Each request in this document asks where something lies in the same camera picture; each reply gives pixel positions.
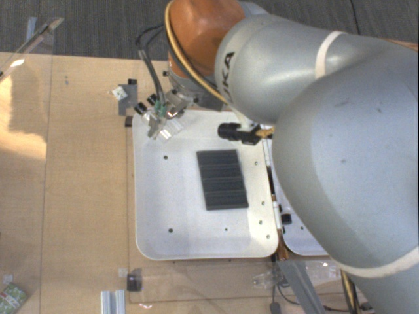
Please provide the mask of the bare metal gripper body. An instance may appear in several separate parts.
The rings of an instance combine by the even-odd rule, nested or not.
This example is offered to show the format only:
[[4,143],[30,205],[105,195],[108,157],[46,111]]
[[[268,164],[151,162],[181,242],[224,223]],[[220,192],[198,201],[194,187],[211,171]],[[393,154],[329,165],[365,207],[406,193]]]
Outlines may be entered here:
[[156,98],[156,117],[159,120],[181,117],[184,110],[194,103],[191,96],[185,95],[175,88],[166,93],[162,89],[157,89]]

